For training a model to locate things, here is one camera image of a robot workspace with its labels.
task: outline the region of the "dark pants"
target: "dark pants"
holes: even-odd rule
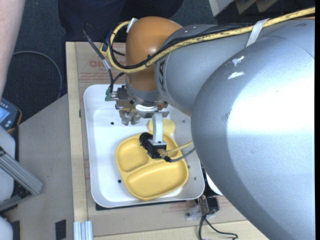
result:
[[[58,0],[61,25],[65,28],[65,41],[86,41],[82,27],[85,22],[94,25],[106,36],[121,21],[146,16],[170,18],[184,0]],[[99,41],[91,31],[90,37]]]

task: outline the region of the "cardboard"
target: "cardboard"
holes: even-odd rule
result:
[[[96,203],[91,195],[90,163],[83,95],[87,87],[95,84],[109,83],[110,77],[103,63],[101,62],[101,59],[87,42],[76,42],[75,47],[78,71],[87,211],[88,219],[92,221],[93,224],[94,236],[98,237],[199,225],[199,220],[190,220],[185,216],[186,210],[196,205],[194,200],[97,210]],[[125,52],[124,43],[115,43],[113,48],[119,52]],[[116,58],[122,64],[125,63],[125,58],[123,56],[116,55]],[[112,73],[113,77],[118,74],[115,69],[112,69]],[[116,83],[124,84],[125,77],[122,76]],[[246,218],[238,210],[236,210],[224,196],[217,196],[217,199],[220,210],[214,216],[209,218],[211,223],[215,224],[246,220]]]

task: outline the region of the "white tray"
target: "white tray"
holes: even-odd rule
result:
[[[189,178],[186,184],[170,194],[144,201],[135,198],[122,182],[116,161],[117,146],[130,136],[149,131],[149,119],[141,119],[136,125],[125,126],[121,123],[115,101],[105,101],[106,84],[88,87],[83,95],[85,121],[90,162],[91,193],[95,202],[106,208],[143,205],[160,202],[175,202],[196,199],[202,195],[205,182],[201,164],[196,152],[185,160],[189,166]],[[175,123],[175,133],[171,136],[178,145],[189,142],[191,137],[190,117],[172,106],[168,119]],[[185,154],[193,146],[182,150]]]

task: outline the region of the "person's arm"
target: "person's arm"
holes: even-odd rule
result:
[[[0,0],[0,101],[26,0]]]

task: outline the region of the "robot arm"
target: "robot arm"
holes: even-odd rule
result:
[[[221,33],[178,27],[163,48],[195,42],[155,50],[153,88],[127,76],[127,100],[153,111],[169,103],[190,116],[205,171],[268,238],[315,239],[315,21],[270,24],[251,45],[250,31]],[[210,39],[215,34],[223,38]]]

